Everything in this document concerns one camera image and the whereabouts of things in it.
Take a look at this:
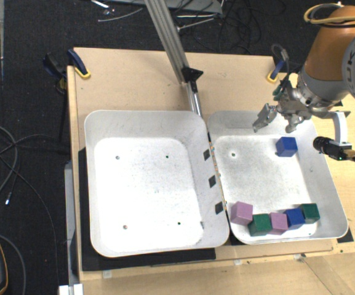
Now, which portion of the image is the pale wood board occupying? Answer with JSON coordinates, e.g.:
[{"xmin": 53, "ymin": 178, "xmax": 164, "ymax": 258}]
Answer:
[{"xmin": 72, "ymin": 47, "xmax": 335, "ymax": 282}]

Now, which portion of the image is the green cube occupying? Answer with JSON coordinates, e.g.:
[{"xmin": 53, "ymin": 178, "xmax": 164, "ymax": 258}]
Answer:
[
  {"xmin": 247, "ymin": 213, "xmax": 273, "ymax": 237},
  {"xmin": 300, "ymin": 203, "xmax": 321, "ymax": 224}
]

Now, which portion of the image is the black cylinder on white bracket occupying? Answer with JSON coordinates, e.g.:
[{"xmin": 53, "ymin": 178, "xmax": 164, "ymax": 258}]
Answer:
[{"xmin": 312, "ymin": 110, "xmax": 353, "ymax": 161}]

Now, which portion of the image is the blue cube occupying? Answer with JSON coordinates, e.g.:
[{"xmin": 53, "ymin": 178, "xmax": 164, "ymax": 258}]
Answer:
[
  {"xmin": 275, "ymin": 136, "xmax": 298, "ymax": 158},
  {"xmin": 284, "ymin": 208, "xmax": 306, "ymax": 229}
]

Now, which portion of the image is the white plastic tray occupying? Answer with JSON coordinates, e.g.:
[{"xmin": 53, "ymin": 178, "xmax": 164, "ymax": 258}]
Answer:
[
  {"xmin": 84, "ymin": 109, "xmax": 230, "ymax": 258},
  {"xmin": 207, "ymin": 110, "xmax": 349, "ymax": 246}
]

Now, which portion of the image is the purple cube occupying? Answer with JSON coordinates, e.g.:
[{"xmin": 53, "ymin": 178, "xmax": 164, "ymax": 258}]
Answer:
[
  {"xmin": 268, "ymin": 212, "xmax": 289, "ymax": 235},
  {"xmin": 229, "ymin": 201, "xmax": 254, "ymax": 226}
]

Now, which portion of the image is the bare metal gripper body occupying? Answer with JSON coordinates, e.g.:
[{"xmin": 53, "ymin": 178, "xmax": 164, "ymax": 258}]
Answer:
[{"xmin": 276, "ymin": 87, "xmax": 314, "ymax": 120}]

